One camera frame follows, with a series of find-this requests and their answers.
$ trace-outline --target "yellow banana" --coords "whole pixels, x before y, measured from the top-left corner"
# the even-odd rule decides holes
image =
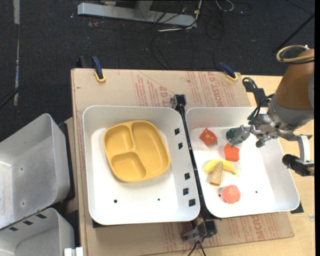
[[[223,169],[226,170],[226,171],[229,171],[229,172],[232,172],[234,174],[238,174],[238,172],[235,170],[234,166],[232,165],[231,162],[225,160],[225,159],[213,159],[213,160],[210,160],[205,166],[204,166],[204,172],[205,173],[209,173],[209,172],[212,172],[217,164],[219,162],[222,162],[223,163]]]

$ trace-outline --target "black floor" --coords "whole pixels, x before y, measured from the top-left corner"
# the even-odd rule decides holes
[[[282,76],[287,66],[273,50],[315,12],[315,0],[231,0],[232,11],[203,1],[197,28],[160,33],[172,26],[78,16],[82,2],[99,1],[22,0],[18,25],[13,0],[0,1],[0,98],[15,89],[19,41],[18,102],[0,100],[0,141],[43,113],[58,124],[72,116],[70,70],[79,56],[88,66],[97,56],[105,69],[216,71],[224,62],[246,75]],[[152,10],[192,14],[198,3],[154,1]],[[315,19],[288,45],[314,48]]]

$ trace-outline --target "toy food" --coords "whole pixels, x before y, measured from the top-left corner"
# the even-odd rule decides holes
[[[217,164],[219,162],[222,162],[223,163],[223,170],[226,170],[226,171],[229,171],[229,172],[232,172],[234,174],[238,174],[238,172],[235,170],[235,168],[233,167],[232,163],[225,160],[225,159],[213,159],[213,160],[210,160],[205,166],[204,166],[204,172],[205,173],[209,173],[209,172],[212,172]]]
[[[221,176],[223,171],[224,163],[219,161],[214,170],[212,171],[209,183],[213,185],[220,186],[221,184]]]
[[[240,159],[239,151],[240,149],[236,146],[231,147],[230,143],[226,144],[224,146],[225,159],[232,162],[238,162]]]
[[[240,200],[241,193],[236,185],[229,185],[222,191],[222,198],[228,204],[234,204]]]
[[[208,130],[208,128],[204,129],[199,138],[203,140],[207,146],[218,142],[217,136],[211,130]]]

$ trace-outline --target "white tray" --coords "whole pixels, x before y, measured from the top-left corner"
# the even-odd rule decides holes
[[[1,256],[62,256],[74,247],[72,226],[53,208],[0,230]]]
[[[103,135],[107,128],[134,120],[149,121],[157,127],[171,163],[168,171],[158,177],[127,183],[113,175]],[[183,121],[177,111],[169,107],[91,106],[83,113],[83,130],[88,206],[97,223],[182,222],[198,216],[198,190]]]
[[[66,138],[43,114],[0,143],[0,229],[64,200]]]
[[[284,153],[278,139],[257,148],[257,138],[251,134],[246,141],[236,145],[240,149],[240,160],[231,163],[238,174],[223,171],[220,186],[209,183],[204,165],[212,159],[226,159],[227,131],[247,125],[247,117],[253,110],[253,107],[199,107],[186,113],[205,205],[219,218],[291,211],[300,203],[290,170],[282,163]],[[215,133],[217,144],[206,146],[199,138],[205,128]],[[231,184],[237,185],[241,192],[240,201],[234,204],[225,203],[221,196],[224,187]]]

